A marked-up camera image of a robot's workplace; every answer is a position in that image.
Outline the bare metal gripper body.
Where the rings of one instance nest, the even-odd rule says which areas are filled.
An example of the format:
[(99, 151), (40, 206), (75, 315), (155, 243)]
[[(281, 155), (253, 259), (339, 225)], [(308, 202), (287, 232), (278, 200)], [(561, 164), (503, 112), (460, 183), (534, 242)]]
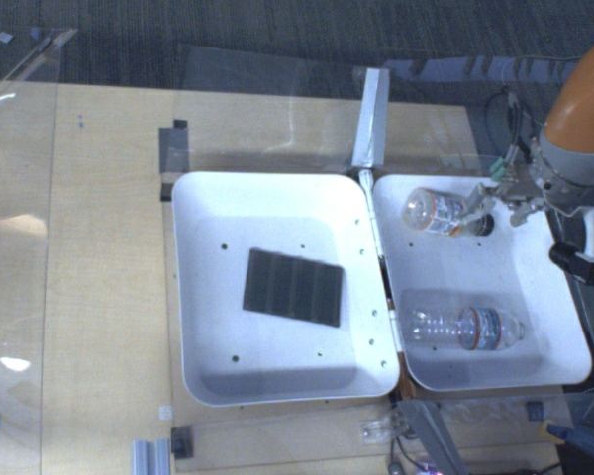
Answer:
[(594, 186), (579, 185), (534, 164), (507, 167), (497, 187), (497, 196), (507, 207), (511, 198), (542, 196), (546, 203), (544, 212), (556, 211), (566, 217), (575, 216), (593, 195)]

